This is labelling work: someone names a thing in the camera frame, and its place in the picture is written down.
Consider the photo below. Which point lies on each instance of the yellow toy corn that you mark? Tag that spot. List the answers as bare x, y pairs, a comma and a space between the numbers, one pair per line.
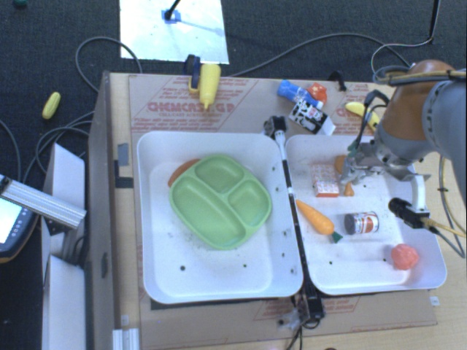
51, 105

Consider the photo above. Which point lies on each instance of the black and white carton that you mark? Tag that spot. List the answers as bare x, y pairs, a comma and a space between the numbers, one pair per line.
310, 117

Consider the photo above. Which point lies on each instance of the orange carrot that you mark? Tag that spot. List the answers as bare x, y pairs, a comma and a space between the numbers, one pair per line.
315, 219

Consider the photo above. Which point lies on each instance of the black cylinder on white bracket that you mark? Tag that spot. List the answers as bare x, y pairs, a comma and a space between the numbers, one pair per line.
408, 211

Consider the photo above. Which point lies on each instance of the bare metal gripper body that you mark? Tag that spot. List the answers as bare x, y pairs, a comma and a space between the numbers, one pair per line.
366, 160

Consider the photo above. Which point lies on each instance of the thin black and white rod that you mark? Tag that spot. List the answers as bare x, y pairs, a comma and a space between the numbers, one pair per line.
292, 195

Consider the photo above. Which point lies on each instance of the orange toy croissant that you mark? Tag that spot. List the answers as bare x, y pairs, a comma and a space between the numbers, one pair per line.
349, 190

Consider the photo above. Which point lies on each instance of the orange and white carton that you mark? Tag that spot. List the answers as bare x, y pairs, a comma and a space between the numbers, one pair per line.
325, 189

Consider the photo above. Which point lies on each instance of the yellow banana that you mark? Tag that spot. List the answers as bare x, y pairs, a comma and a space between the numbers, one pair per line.
359, 109

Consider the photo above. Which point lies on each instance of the brown cardboard board red print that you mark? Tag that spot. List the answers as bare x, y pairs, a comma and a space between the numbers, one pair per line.
241, 100

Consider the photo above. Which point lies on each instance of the yellow mustard bottle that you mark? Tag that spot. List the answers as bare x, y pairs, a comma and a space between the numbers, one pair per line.
209, 82

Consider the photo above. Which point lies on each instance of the white plastic tray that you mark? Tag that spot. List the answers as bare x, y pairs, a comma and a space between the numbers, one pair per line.
365, 261
219, 272

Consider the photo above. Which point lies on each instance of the blue bottle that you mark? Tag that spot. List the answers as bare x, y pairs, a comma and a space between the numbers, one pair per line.
288, 89

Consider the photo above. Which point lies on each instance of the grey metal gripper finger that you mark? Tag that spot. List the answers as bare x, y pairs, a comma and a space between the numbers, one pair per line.
358, 179
346, 176

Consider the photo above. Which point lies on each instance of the red and white can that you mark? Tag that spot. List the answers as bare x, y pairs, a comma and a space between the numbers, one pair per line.
365, 223

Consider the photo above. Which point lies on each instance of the red toy with star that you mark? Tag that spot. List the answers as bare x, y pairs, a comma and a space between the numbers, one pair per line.
317, 91

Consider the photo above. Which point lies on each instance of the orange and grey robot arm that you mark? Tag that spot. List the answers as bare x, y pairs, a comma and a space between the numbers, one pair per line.
412, 115

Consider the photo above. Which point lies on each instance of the green divided plate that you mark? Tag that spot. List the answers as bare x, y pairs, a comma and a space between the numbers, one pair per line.
215, 202

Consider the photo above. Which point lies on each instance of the pink round toy fruit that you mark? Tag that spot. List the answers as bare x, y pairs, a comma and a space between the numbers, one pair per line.
404, 256

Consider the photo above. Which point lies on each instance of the orange toy sausage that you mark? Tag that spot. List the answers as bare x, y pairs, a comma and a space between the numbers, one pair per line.
178, 171

